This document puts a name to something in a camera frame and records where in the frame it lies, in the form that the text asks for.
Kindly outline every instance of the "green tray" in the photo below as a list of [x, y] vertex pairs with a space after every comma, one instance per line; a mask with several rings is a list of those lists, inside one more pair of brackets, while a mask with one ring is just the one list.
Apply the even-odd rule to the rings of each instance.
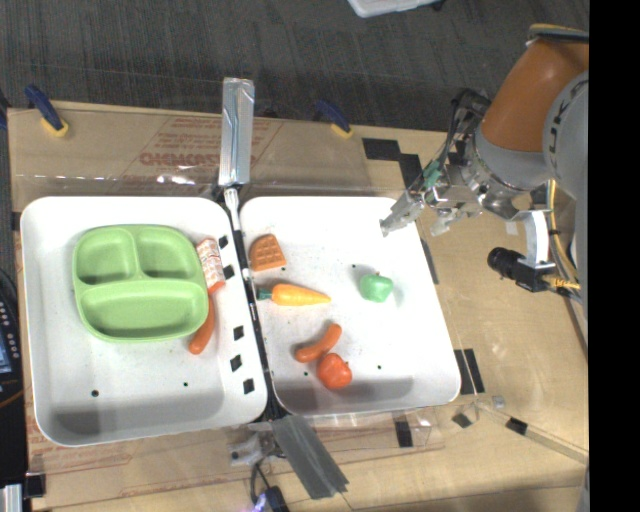
[[80, 318], [107, 341], [187, 336], [208, 313], [207, 286], [193, 243], [167, 226], [105, 226], [87, 231], [73, 252]]

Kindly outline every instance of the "dark gray fabric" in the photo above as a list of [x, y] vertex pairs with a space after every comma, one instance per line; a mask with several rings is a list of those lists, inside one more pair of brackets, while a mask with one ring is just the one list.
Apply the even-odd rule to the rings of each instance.
[[[495, 94], [533, 23], [589, 30], [588, 0], [446, 0], [360, 18], [347, 0], [4, 0], [0, 87], [92, 103], [220, 112], [225, 76], [252, 79], [256, 114], [445, 130], [464, 87]], [[0, 143], [0, 268], [13, 269]]]

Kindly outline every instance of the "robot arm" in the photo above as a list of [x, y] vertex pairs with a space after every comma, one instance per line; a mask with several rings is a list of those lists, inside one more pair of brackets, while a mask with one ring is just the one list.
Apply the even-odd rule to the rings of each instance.
[[[414, 221], [427, 205], [438, 214], [434, 236], [484, 211], [521, 221], [527, 255], [497, 248], [489, 265], [530, 291], [557, 289], [561, 281], [566, 288], [560, 289], [578, 297], [579, 288], [586, 317], [588, 85], [588, 34], [532, 26], [527, 50], [493, 102], [468, 90], [453, 100], [442, 149], [380, 222], [383, 234]], [[579, 276], [561, 273], [562, 280], [548, 261], [553, 212], [518, 210], [513, 204], [546, 184], [552, 207], [556, 183], [576, 201]], [[578, 278], [579, 284], [572, 282]]]

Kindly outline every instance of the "yellow clamp tip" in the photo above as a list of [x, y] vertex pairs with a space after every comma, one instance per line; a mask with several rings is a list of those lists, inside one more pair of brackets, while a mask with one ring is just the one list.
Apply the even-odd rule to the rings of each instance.
[[350, 129], [348, 132], [345, 132], [342, 128], [340, 128], [337, 124], [332, 124], [331, 129], [336, 132], [343, 139], [348, 139], [353, 135], [353, 129]]
[[40, 124], [44, 126], [44, 129], [54, 137], [64, 137], [69, 131], [69, 125], [66, 121], [64, 119], [60, 119], [60, 122], [62, 123], [62, 128], [56, 130], [44, 117], [40, 118]]

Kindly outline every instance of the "orange carrot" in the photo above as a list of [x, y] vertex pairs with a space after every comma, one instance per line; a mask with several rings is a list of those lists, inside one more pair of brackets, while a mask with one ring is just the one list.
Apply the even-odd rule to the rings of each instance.
[[209, 340], [213, 335], [213, 328], [215, 327], [215, 311], [213, 309], [213, 299], [209, 296], [209, 312], [204, 323], [198, 328], [196, 333], [189, 342], [189, 352], [198, 355], [202, 353], [205, 347], [209, 344]]
[[271, 291], [258, 290], [258, 300], [264, 299], [271, 299], [278, 306], [310, 306], [331, 302], [331, 297], [324, 293], [285, 283], [275, 285]]
[[338, 343], [341, 334], [342, 327], [338, 324], [331, 324], [320, 341], [309, 347], [296, 350], [296, 361], [300, 363], [308, 363], [309, 361], [319, 359], [323, 355], [327, 354], [336, 345], [336, 343]]

